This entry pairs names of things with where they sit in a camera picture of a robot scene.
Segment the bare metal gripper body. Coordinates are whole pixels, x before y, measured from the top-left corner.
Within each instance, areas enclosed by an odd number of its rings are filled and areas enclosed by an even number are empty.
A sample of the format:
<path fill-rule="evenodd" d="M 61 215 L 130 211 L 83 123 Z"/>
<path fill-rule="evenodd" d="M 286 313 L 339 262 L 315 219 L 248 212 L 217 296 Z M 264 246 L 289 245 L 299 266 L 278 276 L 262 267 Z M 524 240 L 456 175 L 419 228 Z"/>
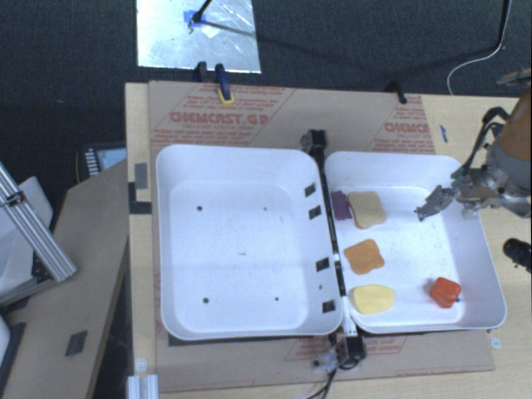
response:
<path fill-rule="evenodd" d="M 530 191 L 500 169 L 459 168 L 451 179 L 455 199 L 470 211 L 503 208 L 520 218 L 531 217 Z"/>

